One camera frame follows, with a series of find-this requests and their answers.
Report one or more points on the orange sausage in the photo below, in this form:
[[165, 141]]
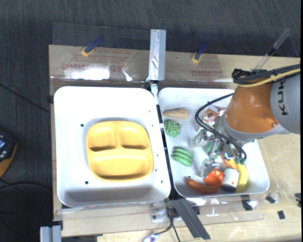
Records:
[[199, 187]]

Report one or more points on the yellow divided plate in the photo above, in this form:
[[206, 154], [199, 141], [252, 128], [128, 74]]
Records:
[[118, 155]]

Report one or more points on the green toy vegetable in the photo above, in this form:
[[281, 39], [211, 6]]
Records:
[[209, 148]]

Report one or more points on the tan corn cob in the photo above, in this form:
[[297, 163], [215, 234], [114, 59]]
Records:
[[176, 114]]

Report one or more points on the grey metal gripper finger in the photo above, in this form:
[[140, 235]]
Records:
[[207, 168], [198, 140]]

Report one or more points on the brown cardboard board red print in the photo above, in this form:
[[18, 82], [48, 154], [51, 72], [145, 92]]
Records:
[[181, 67]]

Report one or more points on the green grapes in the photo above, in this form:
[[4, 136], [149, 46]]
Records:
[[172, 128]]

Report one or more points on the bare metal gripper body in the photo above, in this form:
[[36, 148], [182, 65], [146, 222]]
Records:
[[218, 145]]

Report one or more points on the green pea pods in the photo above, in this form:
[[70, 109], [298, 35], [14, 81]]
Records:
[[182, 156]]

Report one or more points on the white plastic tray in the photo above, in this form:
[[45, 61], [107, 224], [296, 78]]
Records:
[[184, 99], [70, 145]]

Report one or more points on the orange carrot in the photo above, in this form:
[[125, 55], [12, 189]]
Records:
[[231, 163]]

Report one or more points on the yellow banana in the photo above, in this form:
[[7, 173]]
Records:
[[243, 178]]

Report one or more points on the white can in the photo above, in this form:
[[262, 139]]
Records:
[[230, 180]]

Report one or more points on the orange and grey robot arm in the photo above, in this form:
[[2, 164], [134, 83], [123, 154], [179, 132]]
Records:
[[252, 110]]

